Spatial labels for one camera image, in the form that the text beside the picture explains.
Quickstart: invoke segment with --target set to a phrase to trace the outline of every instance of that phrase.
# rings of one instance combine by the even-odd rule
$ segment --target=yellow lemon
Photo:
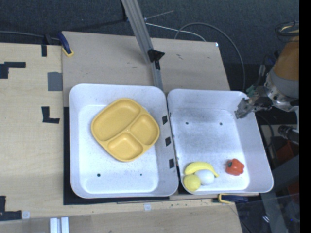
[[[190,192],[194,192],[201,186],[201,181],[195,174],[189,174],[184,177],[184,186]]]

